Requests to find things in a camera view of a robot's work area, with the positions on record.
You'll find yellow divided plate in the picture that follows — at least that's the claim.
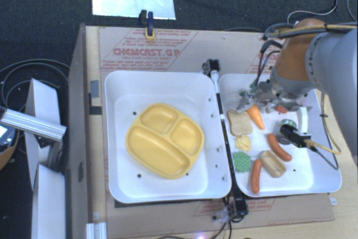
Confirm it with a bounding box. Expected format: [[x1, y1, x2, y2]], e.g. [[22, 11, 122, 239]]
[[125, 102, 205, 180]]

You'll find white plastic tray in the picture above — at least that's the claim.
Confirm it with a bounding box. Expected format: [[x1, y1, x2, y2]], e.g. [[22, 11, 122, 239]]
[[104, 70, 233, 204], [218, 73, 343, 198]]

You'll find black block with thin wires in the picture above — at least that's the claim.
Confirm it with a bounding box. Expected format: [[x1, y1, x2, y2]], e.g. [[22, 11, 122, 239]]
[[211, 195, 249, 224], [202, 58, 222, 76]]

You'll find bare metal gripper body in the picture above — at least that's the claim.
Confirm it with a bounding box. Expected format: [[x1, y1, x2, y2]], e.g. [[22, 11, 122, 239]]
[[251, 80, 313, 112]]

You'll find orange sausage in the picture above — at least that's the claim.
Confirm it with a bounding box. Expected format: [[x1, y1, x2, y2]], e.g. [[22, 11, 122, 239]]
[[250, 159, 263, 195], [266, 133, 293, 163]]

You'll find orange carrot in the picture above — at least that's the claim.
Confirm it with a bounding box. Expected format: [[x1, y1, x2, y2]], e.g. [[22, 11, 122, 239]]
[[247, 103, 266, 131]]

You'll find beige bread slice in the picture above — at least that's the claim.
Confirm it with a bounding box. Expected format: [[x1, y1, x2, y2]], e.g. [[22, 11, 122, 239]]
[[227, 109, 253, 137]]

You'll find black cylinder on white bracket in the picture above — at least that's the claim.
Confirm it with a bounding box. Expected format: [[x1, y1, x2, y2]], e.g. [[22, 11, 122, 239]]
[[275, 107, 313, 149]]

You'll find brown cardboard board, red print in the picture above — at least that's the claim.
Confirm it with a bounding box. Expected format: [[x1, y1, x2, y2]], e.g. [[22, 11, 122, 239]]
[[98, 26, 335, 236]]

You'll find beige hot dog bun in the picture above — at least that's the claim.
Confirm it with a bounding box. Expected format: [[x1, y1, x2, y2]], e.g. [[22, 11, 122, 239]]
[[259, 149, 287, 179]]

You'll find thin black and white rod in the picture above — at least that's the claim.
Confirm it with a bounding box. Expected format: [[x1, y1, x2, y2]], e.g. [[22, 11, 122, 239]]
[[210, 69, 239, 203]]

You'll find pale yellow biscuit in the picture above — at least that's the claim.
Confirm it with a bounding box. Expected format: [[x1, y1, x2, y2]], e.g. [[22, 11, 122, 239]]
[[234, 134, 252, 152]]

